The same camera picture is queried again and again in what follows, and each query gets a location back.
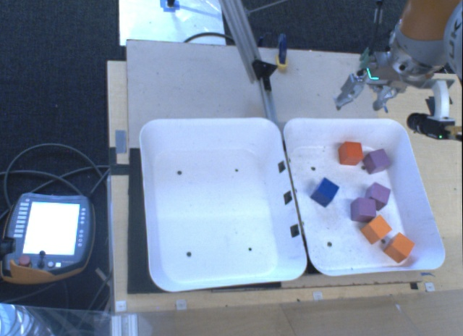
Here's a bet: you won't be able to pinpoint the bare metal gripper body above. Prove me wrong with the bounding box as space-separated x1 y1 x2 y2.
364 51 436 92

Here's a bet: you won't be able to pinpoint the dark orange cube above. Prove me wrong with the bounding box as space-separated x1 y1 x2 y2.
338 140 364 167

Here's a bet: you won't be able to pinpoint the purple cube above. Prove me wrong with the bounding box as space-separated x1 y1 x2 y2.
362 148 392 175
365 182 392 211
349 196 378 224

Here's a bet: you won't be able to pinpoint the blue cube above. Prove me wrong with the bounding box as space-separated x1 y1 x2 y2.
310 177 341 209

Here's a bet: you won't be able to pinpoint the white plastic tray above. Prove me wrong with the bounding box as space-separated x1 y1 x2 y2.
139 117 309 293
282 117 446 277

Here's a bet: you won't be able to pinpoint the pale flat board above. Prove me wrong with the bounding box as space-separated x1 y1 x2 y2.
126 38 422 295

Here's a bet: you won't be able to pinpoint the black cylinder on white bracket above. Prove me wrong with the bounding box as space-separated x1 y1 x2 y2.
406 78 457 140

